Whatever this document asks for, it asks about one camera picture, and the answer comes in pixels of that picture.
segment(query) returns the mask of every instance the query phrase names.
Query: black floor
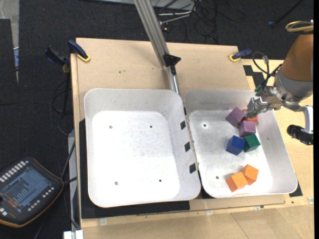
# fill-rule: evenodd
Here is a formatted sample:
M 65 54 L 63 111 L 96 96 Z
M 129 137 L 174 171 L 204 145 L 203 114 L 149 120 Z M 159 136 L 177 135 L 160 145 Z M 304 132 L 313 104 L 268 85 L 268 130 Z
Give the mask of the black floor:
M 297 2 L 201 0 L 196 4 L 196 12 L 189 18 L 172 22 L 164 36 L 167 42 L 236 45 L 239 50 L 250 48 L 263 52 L 269 59 L 284 59 L 297 37 L 286 32 L 285 25 L 313 19 L 314 0 L 305 0 L 276 27 L 269 26 L 268 22 L 276 21 Z M 148 37 L 133 5 L 83 0 L 20 0 L 17 86 L 11 40 L 7 38 L 10 35 L 8 26 L 8 21 L 0 20 L 0 167 L 31 156 L 59 175 L 59 164 L 64 165 L 68 151 L 64 133 L 73 128 L 72 115 L 61 118 L 51 107 L 54 91 L 65 81 L 66 74 L 60 66 L 46 59 L 46 48 L 52 44 L 68 55 L 67 41 L 76 37 L 127 40 L 148 40 Z M 58 92 L 63 90 L 64 85 L 61 85 Z M 57 109 L 63 107 L 62 96 L 55 104 Z M 32 239 L 42 218 L 22 229 L 0 225 L 0 239 Z M 39 238 L 62 238 L 63 231 L 70 229 L 62 196 L 48 213 Z

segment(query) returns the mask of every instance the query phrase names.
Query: blue cube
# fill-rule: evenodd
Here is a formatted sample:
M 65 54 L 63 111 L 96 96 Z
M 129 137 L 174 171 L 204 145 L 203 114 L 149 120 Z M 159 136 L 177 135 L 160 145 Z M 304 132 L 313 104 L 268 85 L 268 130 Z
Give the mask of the blue cube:
M 238 155 L 244 149 L 244 145 L 245 140 L 234 135 L 228 140 L 226 151 Z

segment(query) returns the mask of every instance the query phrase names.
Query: tray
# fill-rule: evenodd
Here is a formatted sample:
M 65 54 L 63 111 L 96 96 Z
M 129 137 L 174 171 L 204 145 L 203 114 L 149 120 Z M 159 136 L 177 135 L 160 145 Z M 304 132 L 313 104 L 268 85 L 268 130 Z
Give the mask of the tray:
M 225 118 L 236 106 L 247 108 L 253 91 L 192 90 L 185 108 L 204 190 L 214 198 L 291 193 L 297 179 L 273 111 L 259 114 L 256 136 L 261 146 L 238 156 L 226 151 L 239 129 Z M 257 181 L 231 192 L 226 179 L 250 164 L 259 169 Z
M 178 94 L 92 89 L 84 107 L 88 193 L 95 205 L 197 197 L 201 185 Z

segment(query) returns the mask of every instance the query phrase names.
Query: green cube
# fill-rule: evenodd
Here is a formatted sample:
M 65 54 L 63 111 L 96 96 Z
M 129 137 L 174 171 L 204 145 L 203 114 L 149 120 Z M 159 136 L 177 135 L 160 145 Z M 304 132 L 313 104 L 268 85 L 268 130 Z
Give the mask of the green cube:
M 248 152 L 254 149 L 257 149 L 260 145 L 260 142 L 255 134 L 250 134 L 244 137 L 245 144 L 244 144 L 244 151 Z

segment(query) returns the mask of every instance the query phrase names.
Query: purple cube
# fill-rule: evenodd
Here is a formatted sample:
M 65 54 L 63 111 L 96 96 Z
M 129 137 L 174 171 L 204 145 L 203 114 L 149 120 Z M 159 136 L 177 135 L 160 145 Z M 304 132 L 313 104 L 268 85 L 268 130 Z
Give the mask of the purple cube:
M 244 145 L 245 145 L 244 139 L 233 135 L 233 137 L 228 140 L 226 151 L 234 155 L 238 155 L 244 149 Z
M 244 117 L 245 117 L 244 112 L 238 107 L 235 107 L 231 111 L 231 113 L 226 117 L 226 120 L 229 123 L 231 123 L 233 126 L 238 127 Z
M 250 134 L 256 133 L 255 122 L 249 120 L 243 120 L 239 126 L 239 136 L 244 137 Z

